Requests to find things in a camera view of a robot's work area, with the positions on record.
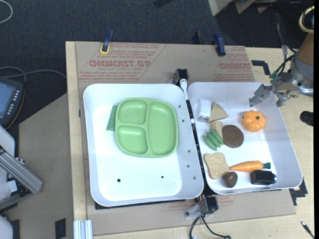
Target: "green divided plate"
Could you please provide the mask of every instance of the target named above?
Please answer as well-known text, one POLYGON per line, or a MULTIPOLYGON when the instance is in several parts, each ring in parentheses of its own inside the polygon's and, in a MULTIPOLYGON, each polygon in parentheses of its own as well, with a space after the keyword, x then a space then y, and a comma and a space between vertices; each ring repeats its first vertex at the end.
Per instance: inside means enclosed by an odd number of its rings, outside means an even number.
POLYGON ((127 154, 165 157, 177 147, 178 125, 174 108, 163 101, 128 98, 116 108, 115 136, 127 154))

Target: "toy carrot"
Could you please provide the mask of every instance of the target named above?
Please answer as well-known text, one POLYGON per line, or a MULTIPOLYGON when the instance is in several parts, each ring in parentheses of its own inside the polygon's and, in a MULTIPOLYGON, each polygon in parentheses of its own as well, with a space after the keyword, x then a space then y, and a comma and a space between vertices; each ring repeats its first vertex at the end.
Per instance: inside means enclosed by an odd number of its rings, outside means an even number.
POLYGON ((241 172, 254 172, 256 170, 262 170, 263 168, 266 169, 270 169, 271 165, 270 163, 265 163, 263 164, 262 162, 258 161, 258 160, 254 160, 254 161, 247 161, 247 162, 243 162, 237 165, 233 165, 230 168, 230 170, 232 171, 241 171, 241 172))

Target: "dark carpet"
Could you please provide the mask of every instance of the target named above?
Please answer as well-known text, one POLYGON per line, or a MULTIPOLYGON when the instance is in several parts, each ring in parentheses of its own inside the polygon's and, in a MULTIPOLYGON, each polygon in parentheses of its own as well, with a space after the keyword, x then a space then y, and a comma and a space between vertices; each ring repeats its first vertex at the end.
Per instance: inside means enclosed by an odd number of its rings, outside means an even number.
MULTIPOLYGON (((281 47, 276 15, 283 21, 287 42, 299 48, 306 34, 298 26, 301 13, 314 0, 278 0, 258 13, 255 6, 242 14, 230 3, 213 17, 208 0, 3 0, 12 17, 0 23, 0 67, 26 72, 55 70, 66 73, 66 41, 103 41, 108 29, 112 41, 190 44, 199 33, 201 44, 211 44, 220 32, 225 45, 281 47)), ((0 2, 0 21, 10 14, 0 2)), ((0 70, 0 76, 18 73, 0 70)), ((67 92, 66 80, 43 72, 27 76, 20 123, 67 92)))

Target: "clamp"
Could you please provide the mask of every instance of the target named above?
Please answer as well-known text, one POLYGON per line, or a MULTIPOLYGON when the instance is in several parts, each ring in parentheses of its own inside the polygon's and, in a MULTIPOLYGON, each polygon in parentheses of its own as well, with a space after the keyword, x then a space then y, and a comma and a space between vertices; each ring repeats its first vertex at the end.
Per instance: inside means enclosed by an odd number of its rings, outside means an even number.
POLYGON ((112 36, 113 36, 113 30, 110 29, 106 32, 104 43, 101 44, 101 48, 100 48, 101 55, 106 56, 109 53, 110 51, 109 43, 112 39, 112 36))
POLYGON ((221 33, 217 32, 213 35, 213 41, 212 44, 216 44, 216 51, 218 56, 225 56, 226 52, 224 49, 224 37, 221 35, 221 33))

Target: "orange pumpkin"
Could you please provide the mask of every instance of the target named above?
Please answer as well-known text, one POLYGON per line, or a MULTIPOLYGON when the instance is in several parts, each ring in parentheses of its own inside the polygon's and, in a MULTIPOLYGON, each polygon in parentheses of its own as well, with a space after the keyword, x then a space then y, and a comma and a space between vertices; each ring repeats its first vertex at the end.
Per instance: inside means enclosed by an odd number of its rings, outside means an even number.
POLYGON ((265 118, 261 112, 248 111, 243 115, 243 124, 248 131, 257 132, 265 127, 265 118))

